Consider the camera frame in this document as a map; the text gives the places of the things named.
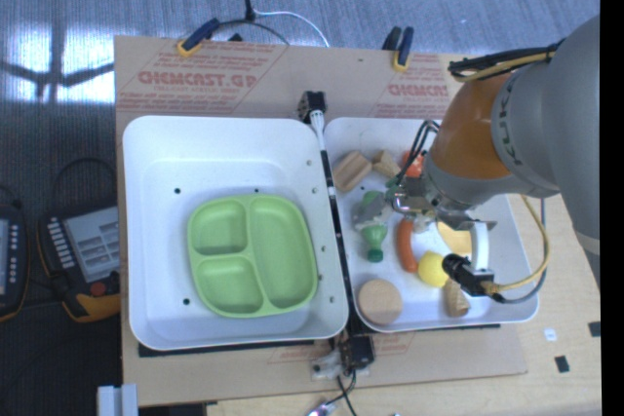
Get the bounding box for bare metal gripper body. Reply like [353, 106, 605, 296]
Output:
[388, 175, 473, 230]

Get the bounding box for orange carrot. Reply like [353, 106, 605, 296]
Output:
[401, 150, 426, 179]

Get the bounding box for green plastic bottle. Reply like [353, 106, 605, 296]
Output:
[359, 190, 391, 263]

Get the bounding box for thin black and white rod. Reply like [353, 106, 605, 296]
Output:
[310, 109, 353, 308]

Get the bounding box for tan bread slice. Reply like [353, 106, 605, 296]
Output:
[371, 149, 403, 179]

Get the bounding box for tan wooden bread loaf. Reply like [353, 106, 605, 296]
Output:
[331, 149, 374, 194]

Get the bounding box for orange sausage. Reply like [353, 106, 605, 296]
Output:
[395, 217, 420, 274]

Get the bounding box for yellow cheese wedge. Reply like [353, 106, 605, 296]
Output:
[436, 220, 475, 255]

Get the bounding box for yellow lemon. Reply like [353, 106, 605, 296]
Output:
[416, 249, 450, 286]

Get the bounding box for round tan biscuit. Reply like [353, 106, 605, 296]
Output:
[356, 278, 404, 327]

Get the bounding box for white plastic tray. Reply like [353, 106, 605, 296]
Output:
[121, 114, 350, 352]
[323, 116, 540, 335]

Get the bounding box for green divided plate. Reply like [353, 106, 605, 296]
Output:
[186, 194, 320, 320]

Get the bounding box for tan ice cream cone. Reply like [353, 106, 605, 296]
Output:
[442, 279, 472, 320]

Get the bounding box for brown cardboard board, red print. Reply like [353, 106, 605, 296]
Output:
[112, 35, 528, 408]

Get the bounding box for black cylinder on white bracket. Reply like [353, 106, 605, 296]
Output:
[441, 218, 496, 298]

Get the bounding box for black block with thin wires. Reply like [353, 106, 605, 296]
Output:
[337, 334, 377, 372]
[296, 90, 328, 121]

